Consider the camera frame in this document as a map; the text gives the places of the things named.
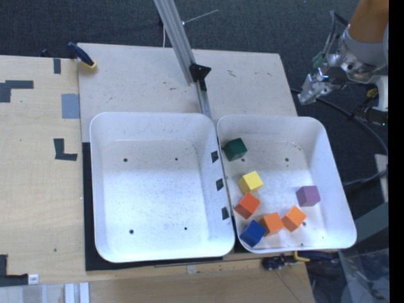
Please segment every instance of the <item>white tray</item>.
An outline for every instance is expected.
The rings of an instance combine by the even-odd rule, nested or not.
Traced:
[[[91,121],[90,145],[95,245],[104,259],[206,258],[231,251],[231,210],[226,187],[220,187],[220,158],[212,159],[220,152],[209,118],[104,112]]]
[[[312,207],[299,207],[307,218],[293,232],[283,228],[263,237],[254,247],[241,240],[252,253],[296,250],[343,249],[356,241],[356,228],[336,169],[323,125],[310,117],[226,116],[218,122],[221,147],[242,138],[247,148],[243,158],[229,162],[223,155],[229,196],[235,207],[243,194],[237,181],[254,170],[264,186],[254,195],[261,204],[244,219],[234,212],[237,235],[252,220],[277,211],[282,217],[299,203],[296,190],[315,184],[321,201]]]

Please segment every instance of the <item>black clamp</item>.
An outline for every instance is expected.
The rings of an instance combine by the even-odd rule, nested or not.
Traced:
[[[189,70],[191,72],[191,76],[194,82],[199,81],[199,84],[201,85],[201,90],[206,91],[205,78],[211,71],[211,68],[192,63],[189,67]]]

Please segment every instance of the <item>purple cube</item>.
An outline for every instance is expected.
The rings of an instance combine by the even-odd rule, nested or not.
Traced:
[[[297,201],[300,206],[313,206],[320,202],[317,186],[302,186],[297,192]]]

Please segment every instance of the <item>toy block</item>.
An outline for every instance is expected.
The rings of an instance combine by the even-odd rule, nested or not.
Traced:
[[[268,215],[263,216],[259,220],[259,224],[266,229],[264,237],[270,234],[271,235],[276,234],[279,230],[281,230],[285,226],[278,212],[270,213]]]
[[[248,246],[254,247],[264,236],[266,229],[257,221],[251,220],[246,229],[241,233],[240,239]]]
[[[262,182],[261,178],[259,177],[256,171],[243,175],[239,181],[238,185],[243,194],[247,192],[254,192],[257,191],[264,183]]]
[[[285,214],[282,218],[282,222],[285,225],[286,229],[289,231],[294,231],[297,229],[299,225],[306,219],[306,214],[302,212],[297,206],[293,205],[293,207]]]
[[[257,207],[261,201],[253,196],[250,192],[247,192],[234,208],[239,215],[243,218],[248,219],[257,210]]]
[[[247,148],[242,139],[237,138],[227,142],[227,144],[223,147],[223,151],[225,152],[229,162],[231,162],[232,160],[243,157],[247,152]]]
[[[317,186],[302,186],[297,192],[297,201],[300,206],[313,206],[320,202]]]

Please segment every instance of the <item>blue cube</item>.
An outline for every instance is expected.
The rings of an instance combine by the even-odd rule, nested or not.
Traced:
[[[257,221],[251,220],[246,229],[241,233],[240,239],[250,247],[254,247],[264,236],[266,229]]]

